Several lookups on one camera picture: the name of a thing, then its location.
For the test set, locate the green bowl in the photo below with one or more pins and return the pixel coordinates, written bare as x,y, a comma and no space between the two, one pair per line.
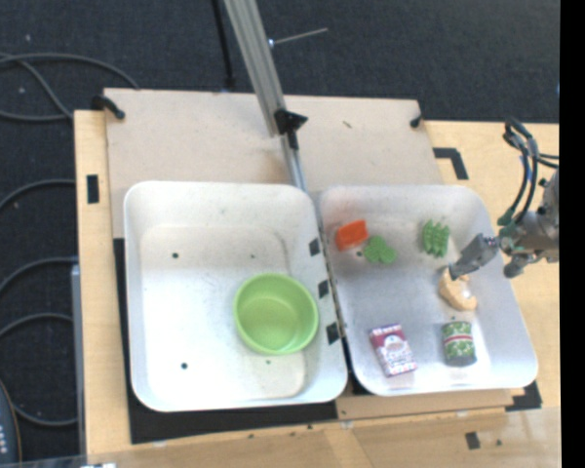
273,315

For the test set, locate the green can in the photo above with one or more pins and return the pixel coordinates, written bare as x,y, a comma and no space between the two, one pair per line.
459,343

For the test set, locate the beige bread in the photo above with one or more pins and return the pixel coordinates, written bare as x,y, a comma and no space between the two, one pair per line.
456,293

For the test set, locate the green broccoli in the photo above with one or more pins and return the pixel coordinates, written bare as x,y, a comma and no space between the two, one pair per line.
380,250

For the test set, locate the orange carrot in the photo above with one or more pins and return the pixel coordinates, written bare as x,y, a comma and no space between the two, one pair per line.
351,235

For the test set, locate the thin black and white rod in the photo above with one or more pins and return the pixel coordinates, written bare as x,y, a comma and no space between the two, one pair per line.
332,281

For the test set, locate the white plastic tray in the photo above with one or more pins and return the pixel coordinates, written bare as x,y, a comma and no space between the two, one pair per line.
200,310
409,300

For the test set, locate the pale wood board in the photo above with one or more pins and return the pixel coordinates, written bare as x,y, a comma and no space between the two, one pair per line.
200,134

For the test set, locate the red and white carton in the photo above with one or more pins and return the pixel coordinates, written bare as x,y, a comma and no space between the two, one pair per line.
394,351

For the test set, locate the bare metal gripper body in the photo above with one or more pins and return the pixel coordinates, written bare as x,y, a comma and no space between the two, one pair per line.
541,234

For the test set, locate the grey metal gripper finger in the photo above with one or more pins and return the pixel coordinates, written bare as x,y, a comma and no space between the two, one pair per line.
470,251
480,257

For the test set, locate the green grapes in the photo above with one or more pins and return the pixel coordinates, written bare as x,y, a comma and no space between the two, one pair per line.
436,238

